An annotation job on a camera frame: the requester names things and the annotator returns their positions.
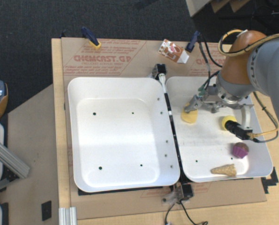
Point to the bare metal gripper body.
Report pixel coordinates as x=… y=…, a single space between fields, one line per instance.
x=218 y=99

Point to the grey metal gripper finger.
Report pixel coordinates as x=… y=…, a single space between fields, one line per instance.
x=189 y=108
x=196 y=101

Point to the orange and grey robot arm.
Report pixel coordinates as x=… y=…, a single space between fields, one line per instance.
x=259 y=62

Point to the thin black and white rod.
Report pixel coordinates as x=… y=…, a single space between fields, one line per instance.
x=171 y=118

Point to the yellow ball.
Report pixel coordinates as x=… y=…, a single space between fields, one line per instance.
x=228 y=119

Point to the white plastic tray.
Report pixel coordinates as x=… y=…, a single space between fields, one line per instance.
x=207 y=144
x=120 y=135

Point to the purple cupcake with brown top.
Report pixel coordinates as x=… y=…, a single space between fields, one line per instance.
x=239 y=150

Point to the brown and white carton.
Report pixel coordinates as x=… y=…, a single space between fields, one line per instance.
x=173 y=51

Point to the tan ice cream cone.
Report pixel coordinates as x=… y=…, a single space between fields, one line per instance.
x=226 y=170

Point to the brown cardboard board red print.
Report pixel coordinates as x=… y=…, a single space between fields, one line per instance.
x=111 y=55

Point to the black cylinder on white bracket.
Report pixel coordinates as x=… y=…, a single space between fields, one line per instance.
x=237 y=128

